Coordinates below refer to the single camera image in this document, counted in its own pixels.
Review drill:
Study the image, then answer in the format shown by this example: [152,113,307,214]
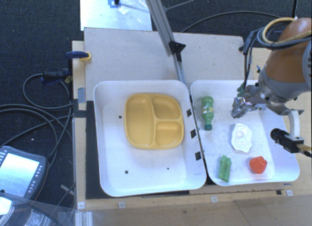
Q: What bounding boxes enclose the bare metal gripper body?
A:
[243,85,277,111]

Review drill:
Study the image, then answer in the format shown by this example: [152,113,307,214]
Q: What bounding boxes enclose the white fried egg toy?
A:
[231,123,253,153]

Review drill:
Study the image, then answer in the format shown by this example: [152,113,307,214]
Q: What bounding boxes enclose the green plastic bottle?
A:
[201,95,215,131]

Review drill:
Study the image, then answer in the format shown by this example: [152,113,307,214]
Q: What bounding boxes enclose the white plastic tray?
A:
[93,79,208,198]
[190,79,300,187]

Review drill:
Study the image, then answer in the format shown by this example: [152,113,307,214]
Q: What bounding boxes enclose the red toy pepper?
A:
[249,156,268,174]

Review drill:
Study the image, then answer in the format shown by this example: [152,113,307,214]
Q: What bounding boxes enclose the green toy beans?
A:
[218,155,232,183]

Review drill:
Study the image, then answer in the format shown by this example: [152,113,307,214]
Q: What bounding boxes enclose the yellow divided plate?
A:
[124,93,185,151]

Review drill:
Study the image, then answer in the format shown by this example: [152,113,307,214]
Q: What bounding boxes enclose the pale flat board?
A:
[83,27,246,104]

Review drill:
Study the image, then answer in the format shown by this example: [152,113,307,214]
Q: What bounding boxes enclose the black cylinder on white bracket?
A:
[270,109,305,153]

